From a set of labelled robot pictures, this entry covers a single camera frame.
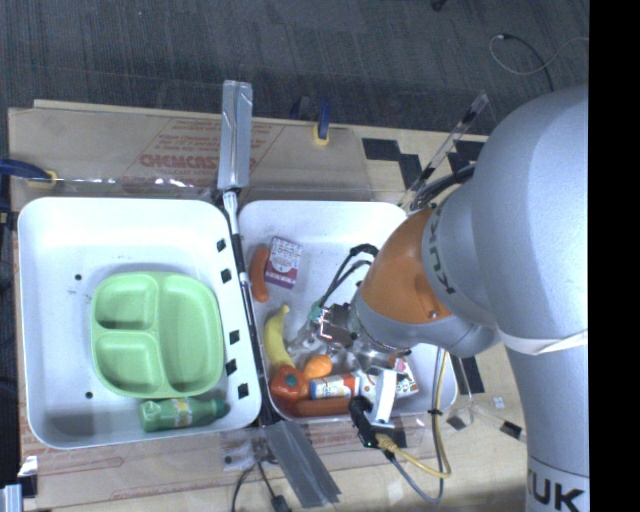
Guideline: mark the brown cardboard board red print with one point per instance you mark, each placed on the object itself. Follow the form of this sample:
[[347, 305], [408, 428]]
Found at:
[[150, 140]]

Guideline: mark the orange bottle with green cap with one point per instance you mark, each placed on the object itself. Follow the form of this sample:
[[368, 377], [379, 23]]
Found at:
[[286, 384]]

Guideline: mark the black cylinder on white bracket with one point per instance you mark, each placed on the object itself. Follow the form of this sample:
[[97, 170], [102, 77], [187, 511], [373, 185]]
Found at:
[[384, 395]]

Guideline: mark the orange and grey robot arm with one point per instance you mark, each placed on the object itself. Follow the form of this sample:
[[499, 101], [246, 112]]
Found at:
[[525, 240]]

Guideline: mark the white-labelled bottle with orange cap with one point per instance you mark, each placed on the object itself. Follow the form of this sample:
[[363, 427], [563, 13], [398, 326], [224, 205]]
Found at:
[[330, 387]]

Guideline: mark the white printed carton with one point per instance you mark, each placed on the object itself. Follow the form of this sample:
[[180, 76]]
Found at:
[[407, 382]]

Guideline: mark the green divided plate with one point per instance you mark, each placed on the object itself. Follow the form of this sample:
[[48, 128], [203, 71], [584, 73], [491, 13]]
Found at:
[[185, 325]]

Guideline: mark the green plastic bottle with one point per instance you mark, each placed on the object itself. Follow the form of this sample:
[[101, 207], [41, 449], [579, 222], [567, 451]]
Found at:
[[175, 414]]

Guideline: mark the small orange toy carrot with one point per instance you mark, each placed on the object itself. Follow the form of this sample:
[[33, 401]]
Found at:
[[318, 366]]

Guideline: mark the purple and white carton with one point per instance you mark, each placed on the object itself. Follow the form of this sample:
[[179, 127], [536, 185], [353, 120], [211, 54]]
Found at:
[[283, 264]]

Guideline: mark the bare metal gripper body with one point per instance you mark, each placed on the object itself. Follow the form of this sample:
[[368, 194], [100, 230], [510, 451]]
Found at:
[[337, 322]]

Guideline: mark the long orange toy sausage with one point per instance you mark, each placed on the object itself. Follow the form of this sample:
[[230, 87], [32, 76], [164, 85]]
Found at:
[[320, 407]]

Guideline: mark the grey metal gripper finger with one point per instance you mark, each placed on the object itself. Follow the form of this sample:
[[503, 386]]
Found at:
[[303, 341]]

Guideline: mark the white plastic tray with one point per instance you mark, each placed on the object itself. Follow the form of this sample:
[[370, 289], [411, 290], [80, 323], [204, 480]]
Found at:
[[325, 225], [55, 350]]

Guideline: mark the yellow banana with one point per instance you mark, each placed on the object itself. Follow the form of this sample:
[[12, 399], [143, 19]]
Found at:
[[276, 340]]

